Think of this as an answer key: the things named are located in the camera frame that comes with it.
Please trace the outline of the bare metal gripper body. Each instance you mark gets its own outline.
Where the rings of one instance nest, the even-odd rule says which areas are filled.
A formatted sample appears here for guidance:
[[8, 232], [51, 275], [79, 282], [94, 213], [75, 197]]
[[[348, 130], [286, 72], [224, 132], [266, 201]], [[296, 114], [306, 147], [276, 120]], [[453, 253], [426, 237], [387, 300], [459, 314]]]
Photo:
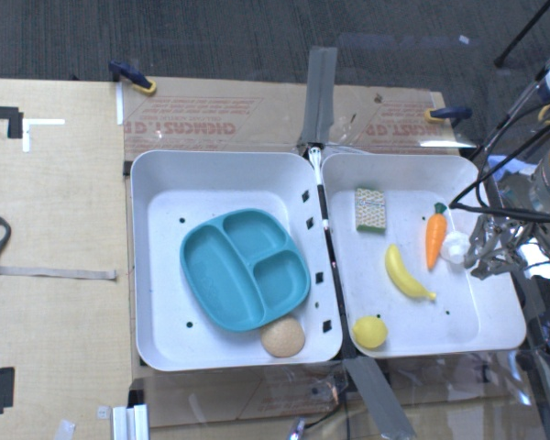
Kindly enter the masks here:
[[550, 265], [550, 224], [506, 220], [499, 229], [499, 254], [517, 270]]

